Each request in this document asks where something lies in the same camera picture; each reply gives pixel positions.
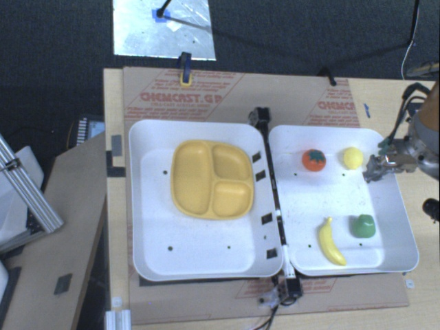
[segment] metal plate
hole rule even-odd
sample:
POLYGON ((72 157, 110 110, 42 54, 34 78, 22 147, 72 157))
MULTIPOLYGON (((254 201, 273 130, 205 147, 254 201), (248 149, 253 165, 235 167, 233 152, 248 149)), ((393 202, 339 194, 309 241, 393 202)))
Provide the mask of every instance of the metal plate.
POLYGON ((113 0, 114 53, 125 56, 215 61, 208 0, 172 0, 165 18, 155 17, 166 0, 113 0))

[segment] blue mark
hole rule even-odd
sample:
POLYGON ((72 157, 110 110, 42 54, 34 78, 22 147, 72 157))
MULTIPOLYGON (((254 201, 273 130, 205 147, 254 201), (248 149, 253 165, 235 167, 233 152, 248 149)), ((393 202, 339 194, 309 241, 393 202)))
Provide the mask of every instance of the blue mark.
POLYGON ((159 17, 157 17, 157 11, 158 10, 159 10, 158 8, 153 8, 151 10, 151 14, 153 15, 154 20, 156 22, 158 22, 158 23, 165 23, 165 22, 167 22, 167 19, 165 17, 171 17, 171 13, 167 9, 165 9, 164 16, 159 18, 159 17))
POLYGON ((365 108, 365 113, 366 113, 366 116, 368 117, 368 118, 370 118, 371 116, 370 116, 370 111, 369 111, 369 106, 367 105, 367 104, 365 104, 364 103, 364 108, 365 108))

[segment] wooden table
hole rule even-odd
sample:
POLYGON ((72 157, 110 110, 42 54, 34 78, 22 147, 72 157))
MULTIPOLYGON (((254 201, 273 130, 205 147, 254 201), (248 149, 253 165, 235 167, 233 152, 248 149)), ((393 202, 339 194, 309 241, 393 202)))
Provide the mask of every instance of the wooden table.
MULTIPOLYGON (((386 137, 394 125, 401 96, 411 81, 349 79, 353 101, 361 127, 373 129, 386 137), (369 107, 367 116, 364 104, 369 107)), ((425 82, 431 87, 433 82, 425 82)), ((107 150, 111 150, 112 133, 124 133, 123 127, 123 73, 120 69, 104 71, 107 150)), ((405 126, 397 133, 401 138, 405 126)), ((114 166, 125 166, 124 153, 113 157, 114 166)), ((340 311, 330 313, 276 316, 271 329, 430 329, 440 324, 435 305, 440 301, 439 224, 433 224, 421 210, 422 203, 430 197, 439 198, 439 182, 419 170, 413 174, 397 176, 401 194, 408 212, 412 230, 419 248, 417 268, 406 275, 414 283, 408 289, 409 307, 340 311)), ((125 178, 108 179, 110 293, 112 310, 129 309, 129 284, 127 268, 127 212, 125 178)), ((133 326, 134 330, 194 330, 194 329, 252 329, 264 318, 238 318, 204 320, 168 324, 133 326)))

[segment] white cable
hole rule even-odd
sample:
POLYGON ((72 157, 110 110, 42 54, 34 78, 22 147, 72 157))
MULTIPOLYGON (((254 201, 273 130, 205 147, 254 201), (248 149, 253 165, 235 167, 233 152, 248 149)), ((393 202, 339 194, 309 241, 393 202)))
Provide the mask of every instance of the white cable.
POLYGON ((404 65, 405 65, 406 57, 408 56, 408 54, 409 54, 409 52, 410 52, 410 50, 411 50, 411 47, 412 47, 413 44, 414 44, 415 32, 416 32, 416 30, 417 30, 417 24, 418 24, 418 22, 419 22, 419 10, 420 10, 420 9, 417 8, 417 16, 415 17, 414 34, 413 34, 413 36, 412 36, 412 39, 411 39, 410 45, 408 45, 408 48, 406 49, 405 57, 404 57, 404 60, 403 60, 402 63, 401 63, 401 67, 400 67, 400 74, 401 74, 401 79, 402 79, 402 80, 405 80, 405 75, 404 75, 404 65))

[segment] white tray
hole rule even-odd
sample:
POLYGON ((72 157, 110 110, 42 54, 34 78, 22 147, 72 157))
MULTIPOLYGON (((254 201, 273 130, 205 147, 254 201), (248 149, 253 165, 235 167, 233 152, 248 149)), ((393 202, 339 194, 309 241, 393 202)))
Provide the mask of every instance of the white tray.
POLYGON ((246 124, 143 120, 129 133, 133 202, 133 260, 152 281, 266 277, 283 264, 272 185, 261 134, 246 124), (251 210, 239 219, 207 220, 180 212, 171 197, 174 150, 186 140, 225 142, 243 149, 256 181, 251 210), (262 224, 262 216, 272 221, 262 224))
POLYGON ((310 276, 406 272, 417 266, 419 253, 395 176, 369 184, 362 176, 382 140, 369 129, 277 126, 270 132, 289 258, 299 272, 310 276), (350 146, 364 154, 364 164, 356 170, 342 163, 343 150, 350 146), (308 149, 325 154, 322 171, 304 168, 301 157, 308 149), (375 220, 376 234, 369 239, 351 234, 351 223, 360 214, 375 220), (346 266, 334 265, 320 250, 318 230, 329 216, 346 266))

